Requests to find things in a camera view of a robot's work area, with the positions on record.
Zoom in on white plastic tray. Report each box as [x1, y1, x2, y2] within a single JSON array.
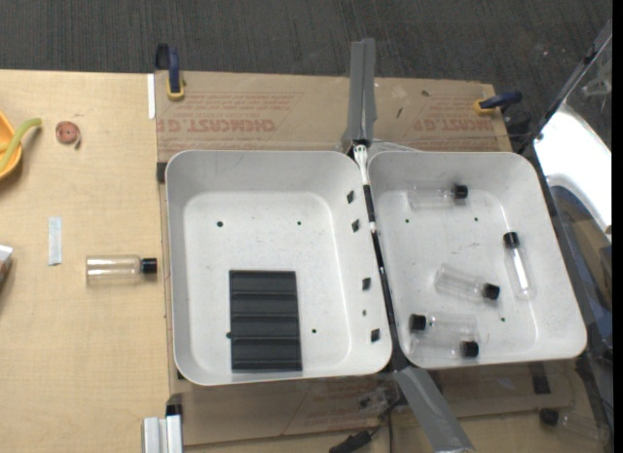
[[365, 150, 589, 371], [164, 149, 393, 387]]

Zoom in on thin black and white rod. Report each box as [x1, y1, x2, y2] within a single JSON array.
[[353, 144, 402, 370]]

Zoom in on brown cardboard board red print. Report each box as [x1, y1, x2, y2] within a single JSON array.
[[154, 69, 574, 447]]

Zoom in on clear plastic bottle black cap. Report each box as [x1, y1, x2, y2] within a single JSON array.
[[407, 182, 470, 210], [433, 263, 502, 303], [408, 312, 481, 341], [85, 253, 159, 287], [538, 407, 610, 444], [502, 231, 538, 301], [410, 336, 481, 362]]

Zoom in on black ribbed holder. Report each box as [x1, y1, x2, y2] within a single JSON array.
[[228, 269, 304, 373]]

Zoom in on red-brown round disc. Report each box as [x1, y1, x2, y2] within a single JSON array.
[[55, 120, 83, 146]]

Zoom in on orange plate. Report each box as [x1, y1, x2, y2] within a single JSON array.
[[0, 109, 24, 181]]

